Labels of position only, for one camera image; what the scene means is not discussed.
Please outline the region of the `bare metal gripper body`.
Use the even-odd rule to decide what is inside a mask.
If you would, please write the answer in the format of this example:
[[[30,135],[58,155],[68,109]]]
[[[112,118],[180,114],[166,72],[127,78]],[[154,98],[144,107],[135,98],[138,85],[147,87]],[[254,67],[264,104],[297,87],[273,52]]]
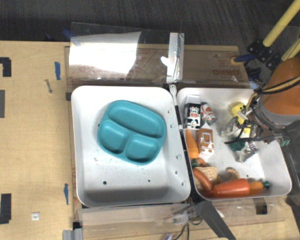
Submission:
[[[242,112],[246,116],[245,125],[250,129],[246,142],[269,144],[277,141],[281,146],[284,144],[283,127],[267,119],[259,107],[245,107]]]

